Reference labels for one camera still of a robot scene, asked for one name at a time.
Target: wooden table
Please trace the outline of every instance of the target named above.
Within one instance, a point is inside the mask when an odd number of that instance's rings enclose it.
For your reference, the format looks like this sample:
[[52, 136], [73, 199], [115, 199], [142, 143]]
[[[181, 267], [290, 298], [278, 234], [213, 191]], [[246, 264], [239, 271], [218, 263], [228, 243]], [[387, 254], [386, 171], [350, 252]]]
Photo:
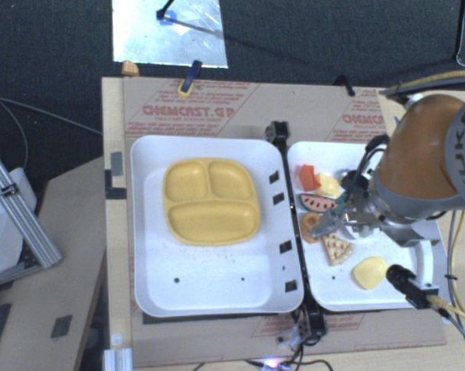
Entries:
[[[105, 272], [101, 158], [48, 183], [39, 221], [63, 259], [0, 291], [11, 310], [0, 339], [0, 371], [80, 368]], [[58, 318], [67, 334], [51, 338]]]

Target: metal plate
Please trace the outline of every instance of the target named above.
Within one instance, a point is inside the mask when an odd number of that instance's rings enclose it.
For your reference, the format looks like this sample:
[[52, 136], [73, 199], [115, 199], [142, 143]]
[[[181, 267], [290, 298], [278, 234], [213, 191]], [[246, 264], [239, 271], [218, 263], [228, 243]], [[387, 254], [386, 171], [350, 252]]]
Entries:
[[114, 61], [227, 68], [219, 0], [112, 0]]

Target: white tray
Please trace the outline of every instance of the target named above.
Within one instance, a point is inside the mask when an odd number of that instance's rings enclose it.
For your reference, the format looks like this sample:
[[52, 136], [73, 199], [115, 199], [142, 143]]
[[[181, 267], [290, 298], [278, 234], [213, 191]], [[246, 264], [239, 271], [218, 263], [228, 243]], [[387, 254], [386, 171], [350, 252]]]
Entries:
[[[251, 174], [260, 204], [257, 233], [244, 243], [195, 247], [165, 222], [162, 180], [187, 158], [227, 158]], [[270, 184], [270, 176], [279, 179]], [[289, 312], [304, 296], [280, 153], [266, 141], [146, 136], [131, 148], [134, 290], [156, 317]], [[283, 194], [284, 201], [273, 204]], [[281, 253], [280, 245], [291, 250]]]
[[[347, 171], [356, 169], [364, 152], [364, 145], [348, 143], [302, 141], [292, 145], [288, 151], [288, 161], [298, 218], [306, 212], [298, 196], [304, 192], [298, 178], [300, 167], [303, 164], [314, 165], [315, 172], [340, 179]], [[375, 155], [369, 168], [377, 165], [381, 155]], [[436, 222], [422, 221], [412, 226], [426, 238], [440, 239]], [[437, 258], [438, 254], [440, 258], [440, 249], [443, 253], [442, 247], [433, 250], [429, 241], [423, 241], [416, 247], [400, 247], [384, 233], [355, 239], [343, 229], [339, 230], [337, 235], [350, 240], [355, 245], [355, 250], [343, 264], [334, 267], [328, 263], [321, 241], [309, 244], [302, 240], [311, 292], [322, 307], [331, 311], [411, 308], [404, 295], [394, 289], [385, 278], [373, 290], [360, 288], [352, 280], [352, 269], [366, 257], [380, 256], [384, 258], [388, 267], [400, 264], [415, 273], [418, 271], [424, 281], [431, 283], [434, 278], [434, 257]]]

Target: toy pizza slice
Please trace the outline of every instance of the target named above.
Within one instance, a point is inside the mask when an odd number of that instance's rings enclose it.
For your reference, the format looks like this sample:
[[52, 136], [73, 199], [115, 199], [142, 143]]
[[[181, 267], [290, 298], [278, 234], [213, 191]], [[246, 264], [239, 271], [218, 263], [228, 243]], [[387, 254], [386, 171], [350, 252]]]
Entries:
[[327, 252], [330, 265], [339, 265], [345, 262], [353, 254], [355, 245], [336, 237], [333, 233], [322, 237], [325, 251]]
[[336, 207], [335, 200], [326, 196], [314, 194], [300, 194], [301, 205], [311, 212], [322, 213], [327, 209]]

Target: toy watermelon slice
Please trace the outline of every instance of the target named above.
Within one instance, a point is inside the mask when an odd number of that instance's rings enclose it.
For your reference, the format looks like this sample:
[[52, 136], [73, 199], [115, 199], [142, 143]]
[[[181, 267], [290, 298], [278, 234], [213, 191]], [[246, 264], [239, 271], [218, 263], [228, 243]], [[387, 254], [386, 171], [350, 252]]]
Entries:
[[300, 194], [300, 201], [303, 207], [311, 212], [322, 213], [336, 207], [335, 199], [315, 194]]

